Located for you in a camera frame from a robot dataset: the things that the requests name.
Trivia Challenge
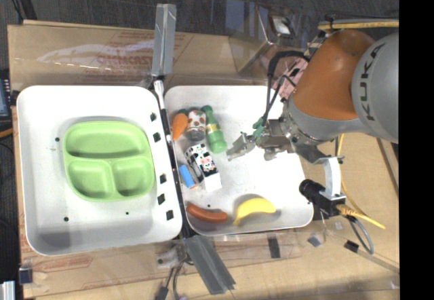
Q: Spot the white plastic tray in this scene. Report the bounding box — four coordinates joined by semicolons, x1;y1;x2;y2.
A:
16;85;184;257
163;84;315;237

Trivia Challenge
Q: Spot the red sausage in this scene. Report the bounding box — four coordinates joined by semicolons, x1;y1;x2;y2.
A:
186;203;229;224

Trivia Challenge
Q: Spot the cow print carton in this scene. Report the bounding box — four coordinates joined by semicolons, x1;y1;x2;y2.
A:
184;143;223;193

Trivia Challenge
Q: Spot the blue can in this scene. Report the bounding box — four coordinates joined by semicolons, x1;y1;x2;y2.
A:
178;164;197;190

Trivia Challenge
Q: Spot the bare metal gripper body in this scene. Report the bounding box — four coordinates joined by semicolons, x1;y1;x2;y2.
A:
253;118;296;162

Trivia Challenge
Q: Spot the yellow banana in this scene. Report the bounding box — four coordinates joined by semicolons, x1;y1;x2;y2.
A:
233;197;277;227

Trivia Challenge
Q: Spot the brown cardboard board red print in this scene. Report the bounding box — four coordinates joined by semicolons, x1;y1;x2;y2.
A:
6;19;399;299

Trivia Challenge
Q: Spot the small patterned can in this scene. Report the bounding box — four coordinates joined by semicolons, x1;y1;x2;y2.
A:
185;109;207;141

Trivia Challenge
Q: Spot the black cylinder on white bracket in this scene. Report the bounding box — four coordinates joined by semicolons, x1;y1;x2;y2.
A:
298;155;347;219

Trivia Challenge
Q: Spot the green bottle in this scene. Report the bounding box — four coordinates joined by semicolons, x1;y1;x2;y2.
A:
201;105;228;154

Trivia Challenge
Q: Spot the green divided plate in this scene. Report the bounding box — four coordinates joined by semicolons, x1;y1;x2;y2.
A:
62;121;156;202

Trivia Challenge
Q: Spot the orange carrot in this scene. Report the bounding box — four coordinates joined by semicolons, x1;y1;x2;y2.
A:
172;109;189;143

